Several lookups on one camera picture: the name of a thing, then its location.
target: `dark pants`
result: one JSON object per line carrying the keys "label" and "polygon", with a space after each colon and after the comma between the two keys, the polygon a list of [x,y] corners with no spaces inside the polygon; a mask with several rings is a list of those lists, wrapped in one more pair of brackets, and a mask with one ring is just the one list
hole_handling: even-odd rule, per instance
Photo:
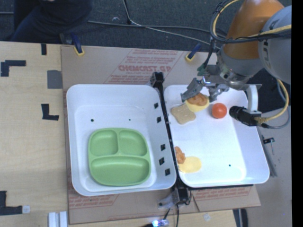
{"label": "dark pants", "polygon": [[86,23],[93,0],[15,0],[14,42],[60,43],[60,34]]}

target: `table surface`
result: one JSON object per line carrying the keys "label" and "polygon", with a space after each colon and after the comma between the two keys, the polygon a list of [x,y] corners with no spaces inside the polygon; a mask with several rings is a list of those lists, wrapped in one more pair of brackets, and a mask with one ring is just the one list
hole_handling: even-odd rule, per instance
{"label": "table surface", "polygon": [[[26,60],[0,77],[0,191],[7,191],[6,206],[30,206],[30,213],[0,216],[0,226],[47,226],[50,212],[68,211],[62,89],[48,89],[47,71],[61,71],[61,46],[0,42],[0,61]],[[50,115],[42,120],[41,104]],[[77,226],[144,226],[155,218],[136,218]],[[169,215],[175,226],[176,214]],[[178,226],[236,227],[232,210],[179,216]]]}

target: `gray carpet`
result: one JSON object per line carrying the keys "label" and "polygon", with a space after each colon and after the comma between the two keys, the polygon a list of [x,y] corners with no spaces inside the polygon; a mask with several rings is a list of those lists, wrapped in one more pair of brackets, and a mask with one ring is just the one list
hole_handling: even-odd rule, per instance
{"label": "gray carpet", "polygon": [[[221,1],[223,0],[126,0],[126,3],[129,18],[137,24],[146,26],[186,26],[208,31],[212,12]],[[285,7],[292,4],[292,0],[278,1]],[[226,9],[220,16],[217,28],[227,33],[231,20],[240,5],[240,3],[235,3]],[[12,12],[13,0],[0,0],[0,11]],[[123,0],[94,0],[94,9],[90,21],[127,25],[128,17]],[[165,28],[162,30],[191,38],[147,28],[94,23],[85,24],[75,31],[75,34],[80,38],[83,45],[183,51],[191,51],[198,43],[197,40],[201,40],[205,41],[201,51],[208,51],[209,34],[206,32],[180,28]],[[12,32],[12,14],[1,13],[0,40],[5,40]],[[260,111],[268,112],[283,107],[284,102],[279,96],[276,80],[265,70],[261,70],[251,79],[250,83],[262,84],[259,90]],[[286,88],[290,93],[290,86],[286,85]]]}

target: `cardboard box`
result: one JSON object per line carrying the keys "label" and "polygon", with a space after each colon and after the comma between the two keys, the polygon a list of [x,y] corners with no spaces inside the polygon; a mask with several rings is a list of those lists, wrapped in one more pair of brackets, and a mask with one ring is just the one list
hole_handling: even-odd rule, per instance
{"label": "cardboard box", "polygon": [[[149,84],[153,72],[163,72],[163,87],[188,84],[207,53],[197,52],[192,61],[188,52],[114,47],[83,47],[78,56],[73,46],[62,46],[62,84],[65,120],[65,141],[68,170],[69,223],[89,223],[117,219],[164,216],[167,209],[158,208],[158,201],[171,190],[133,192],[85,197],[78,194],[71,182],[71,162],[66,108],[66,92],[75,84]],[[212,55],[210,64],[216,63]],[[180,206],[180,213],[228,210],[260,206],[254,185],[192,190],[189,205]]]}

